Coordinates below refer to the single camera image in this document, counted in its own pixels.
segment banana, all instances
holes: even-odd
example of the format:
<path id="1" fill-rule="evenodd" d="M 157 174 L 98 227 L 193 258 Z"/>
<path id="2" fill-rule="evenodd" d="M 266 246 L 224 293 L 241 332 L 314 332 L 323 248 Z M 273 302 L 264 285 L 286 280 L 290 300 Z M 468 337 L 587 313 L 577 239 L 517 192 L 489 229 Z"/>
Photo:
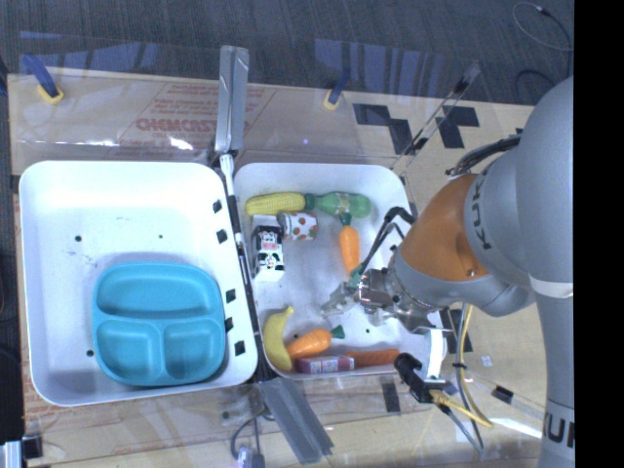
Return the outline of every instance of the banana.
<path id="1" fill-rule="evenodd" d="M 271 314 L 262 330 L 266 356 L 273 366 L 282 371 L 290 371 L 293 368 L 293 361 L 284 345 L 284 327 L 293 312 L 294 309 L 288 306 L 282 312 Z"/>

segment dark background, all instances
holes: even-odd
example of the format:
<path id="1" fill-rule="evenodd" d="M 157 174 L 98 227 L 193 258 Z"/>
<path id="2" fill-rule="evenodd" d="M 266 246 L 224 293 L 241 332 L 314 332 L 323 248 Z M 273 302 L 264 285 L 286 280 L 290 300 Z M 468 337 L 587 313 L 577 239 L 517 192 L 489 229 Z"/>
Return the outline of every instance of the dark background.
<path id="1" fill-rule="evenodd" d="M 0 0 L 0 57 L 20 70 L 24 32 L 235 45 L 250 50 L 251 82 L 326 88 L 315 43 L 343 41 L 475 59 L 483 83 L 466 99 L 535 105 L 573 72 L 573 26 L 574 0 Z M 7 102 L 0 97 L 0 444 L 22 434 Z"/>

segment cow print carton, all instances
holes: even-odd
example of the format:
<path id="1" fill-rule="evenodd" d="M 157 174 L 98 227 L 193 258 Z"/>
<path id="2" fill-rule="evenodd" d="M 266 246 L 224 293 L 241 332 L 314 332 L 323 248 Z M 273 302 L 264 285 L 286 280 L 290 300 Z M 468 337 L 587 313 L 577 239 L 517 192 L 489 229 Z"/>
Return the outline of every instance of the cow print carton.
<path id="1" fill-rule="evenodd" d="M 284 275 L 282 227 L 274 215 L 257 214 L 252 224 L 252 275 L 257 281 L 277 281 Z"/>

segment green bottle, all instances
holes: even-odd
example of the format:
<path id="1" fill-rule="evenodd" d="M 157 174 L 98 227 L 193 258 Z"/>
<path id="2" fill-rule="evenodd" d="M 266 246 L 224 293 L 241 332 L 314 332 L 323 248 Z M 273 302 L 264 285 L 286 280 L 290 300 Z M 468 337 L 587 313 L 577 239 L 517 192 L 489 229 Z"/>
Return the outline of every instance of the green bottle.
<path id="1" fill-rule="evenodd" d="M 330 192 L 323 196 L 306 194 L 305 209 L 317 209 L 336 216 L 351 214 L 356 218 L 364 218 L 371 212 L 371 200 L 362 194 L 349 192 Z"/>

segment white tray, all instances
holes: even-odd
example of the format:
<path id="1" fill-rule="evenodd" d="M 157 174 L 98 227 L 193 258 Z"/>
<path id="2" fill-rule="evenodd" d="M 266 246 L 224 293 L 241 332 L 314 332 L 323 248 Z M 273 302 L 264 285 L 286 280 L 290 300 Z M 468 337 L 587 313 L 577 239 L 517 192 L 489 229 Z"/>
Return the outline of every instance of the white tray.
<path id="1" fill-rule="evenodd" d="M 235 385 L 254 373 L 257 349 L 245 286 L 223 185 L 211 169 L 47 161 L 24 172 L 19 199 L 32 380 L 47 401 L 79 406 L 153 397 Z M 222 243 L 221 230 L 227 237 Z M 232 329 L 223 365 L 208 380 L 130 387 L 106 376 L 91 355 L 98 276 L 113 264 L 143 260 L 190 263 L 216 279 Z M 236 297 L 228 302 L 230 290 Z"/>
<path id="2" fill-rule="evenodd" d="M 252 217 L 245 212 L 245 203 L 258 194 L 281 191 L 297 191 L 322 195 L 332 191 L 361 193 L 369 197 L 372 210 L 366 218 L 353 218 L 352 225 L 360 234 L 361 253 L 366 255 L 386 213 L 396 206 L 410 210 L 410 204 L 400 179 L 390 170 L 377 165 L 342 165 L 319 163 L 249 163 L 234 178 L 239 216 L 251 258 Z M 330 293 L 342 281 L 347 280 L 337 242 L 340 221 L 323 212 L 313 212 L 318 218 L 318 234 L 310 241 L 283 242 L 285 273 L 277 282 L 253 281 L 258 320 L 264 326 L 267 317 L 283 310 L 287 305 L 294 308 L 289 317 L 284 338 L 292 341 L 295 334 L 304 334 L 316 327 L 328 330 L 342 325 L 346 334 L 343 340 L 333 340 L 325 354 L 339 354 L 347 350 L 378 350 L 396 347 L 409 352 L 423 363 L 428 374 L 439 374 L 447 346 L 442 331 L 413 334 L 396 319 L 382 326 L 371 323 L 361 305 L 356 305 L 343 315 L 324 319 L 320 306 L 329 299 Z M 396 218 L 395 222 L 407 233 L 410 226 Z M 390 247 L 399 245 L 401 237 L 393 231 L 372 258 L 369 267 L 387 266 L 392 255 Z M 429 320 L 441 328 L 438 312 Z M 392 365 L 361 368 L 359 370 L 324 374 L 322 377 L 392 372 Z M 296 371 L 275 371 L 295 379 L 313 378 Z"/>

